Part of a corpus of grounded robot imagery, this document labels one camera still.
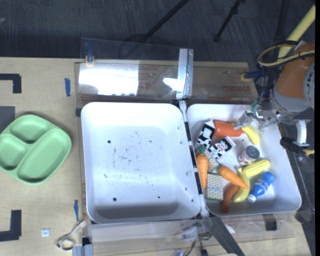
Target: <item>blue tape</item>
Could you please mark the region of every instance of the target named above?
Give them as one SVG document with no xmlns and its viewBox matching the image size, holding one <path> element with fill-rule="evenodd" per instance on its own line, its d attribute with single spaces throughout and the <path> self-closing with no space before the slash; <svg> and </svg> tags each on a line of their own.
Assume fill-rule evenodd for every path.
<svg viewBox="0 0 320 256">
<path fill-rule="evenodd" d="M 88 63 L 92 63 L 94 61 L 94 49 L 93 43 L 91 40 L 88 42 Z"/>
<path fill-rule="evenodd" d="M 74 200 L 73 209 L 74 209 L 74 212 L 75 212 L 76 221 L 79 221 L 79 206 L 78 206 L 78 200 Z"/>
<path fill-rule="evenodd" d="M 250 79 L 250 78 L 260 78 L 263 77 L 264 73 L 260 70 L 252 71 L 250 73 L 247 73 L 244 75 L 244 78 Z"/>
<path fill-rule="evenodd" d="M 71 96 L 71 94 L 70 94 L 70 92 L 71 92 L 70 79 L 68 79 L 68 78 L 64 79 L 64 88 L 65 88 L 66 96 L 70 97 Z"/>
</svg>

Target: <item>wooden table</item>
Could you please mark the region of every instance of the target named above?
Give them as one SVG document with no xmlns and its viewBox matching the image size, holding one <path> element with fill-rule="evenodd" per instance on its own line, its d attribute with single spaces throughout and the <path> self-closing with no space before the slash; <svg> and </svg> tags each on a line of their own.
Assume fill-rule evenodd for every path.
<svg viewBox="0 0 320 256">
<path fill-rule="evenodd" d="M 72 149 L 59 170 L 44 184 L 26 185 L 0 171 L 0 231 L 10 227 L 11 210 L 21 210 L 19 240 L 0 242 L 0 255 L 60 256 L 72 255 L 56 246 L 58 238 L 68 234 L 77 224 L 75 200 L 82 219 L 82 184 L 78 136 L 75 115 L 75 63 L 82 59 L 0 58 L 0 74 L 20 74 L 22 93 L 13 93 L 12 81 L 0 80 L 0 106 L 14 106 L 15 117 L 38 114 L 60 126 L 71 137 Z M 70 80 L 70 96 L 66 95 L 65 78 Z M 293 237 L 239 243 L 246 255 L 307 256 L 311 255 L 301 224 L 292 218 Z M 50 236 L 42 237 L 42 229 Z M 81 244 L 82 233 L 75 237 Z M 226 251 L 220 245 L 206 247 L 209 255 Z M 172 255 L 172 250 L 140 253 L 142 256 Z M 194 249 L 191 256 L 200 255 Z"/>
</svg>

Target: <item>orange carrot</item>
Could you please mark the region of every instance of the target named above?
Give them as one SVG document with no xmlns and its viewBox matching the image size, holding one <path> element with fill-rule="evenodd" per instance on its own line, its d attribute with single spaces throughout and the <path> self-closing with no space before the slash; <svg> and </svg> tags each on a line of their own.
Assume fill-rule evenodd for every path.
<svg viewBox="0 0 320 256">
<path fill-rule="evenodd" d="M 230 201 L 232 197 L 237 193 L 239 186 L 232 184 L 228 186 L 223 193 L 223 201 L 221 204 L 221 210 L 223 213 L 228 213 L 230 208 Z"/>
<path fill-rule="evenodd" d="M 227 166 L 220 166 L 218 169 L 218 173 L 227 181 L 244 189 L 249 189 L 248 185 Z"/>
<path fill-rule="evenodd" d="M 229 122 L 214 120 L 213 124 L 215 127 L 215 131 L 213 135 L 216 137 L 226 137 L 226 136 L 239 137 L 241 134 L 245 133 L 241 129 L 240 130 L 234 129 L 234 126 Z"/>
<path fill-rule="evenodd" d="M 196 157 L 196 165 L 198 167 L 198 172 L 200 176 L 200 182 L 202 189 L 207 187 L 207 177 L 208 177 L 208 167 L 209 167 L 209 160 L 207 156 L 204 154 L 205 147 L 202 146 L 199 148 L 200 154 Z"/>
</svg>

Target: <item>blue bottle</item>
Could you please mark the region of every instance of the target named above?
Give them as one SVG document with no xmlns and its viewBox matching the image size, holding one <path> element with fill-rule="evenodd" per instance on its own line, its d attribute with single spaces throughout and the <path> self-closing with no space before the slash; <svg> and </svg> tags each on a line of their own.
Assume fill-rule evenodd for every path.
<svg viewBox="0 0 320 256">
<path fill-rule="evenodd" d="M 257 200 L 257 197 L 262 196 L 268 190 L 270 184 L 272 184 L 274 180 L 275 176 L 271 172 L 265 171 L 253 185 L 247 200 L 250 203 L 254 203 Z"/>
</svg>

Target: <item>toy banana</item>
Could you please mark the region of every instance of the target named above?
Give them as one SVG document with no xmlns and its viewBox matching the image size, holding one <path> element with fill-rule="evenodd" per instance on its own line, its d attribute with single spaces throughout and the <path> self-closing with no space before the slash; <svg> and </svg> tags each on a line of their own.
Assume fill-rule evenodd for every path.
<svg viewBox="0 0 320 256">
<path fill-rule="evenodd" d="M 245 132 L 245 134 L 249 137 L 253 145 L 259 145 L 260 143 L 259 134 L 251 125 L 242 127 L 241 130 Z"/>
<path fill-rule="evenodd" d="M 244 200 L 246 200 L 248 195 L 249 195 L 249 192 L 250 192 L 250 180 L 249 180 L 249 178 L 245 174 L 243 174 L 241 168 L 238 169 L 238 172 L 239 172 L 240 178 L 244 181 L 244 183 L 249 188 L 245 189 L 243 187 L 239 187 L 238 191 L 236 192 L 236 194 L 234 195 L 233 200 L 232 200 L 234 203 L 241 203 Z"/>
</svg>

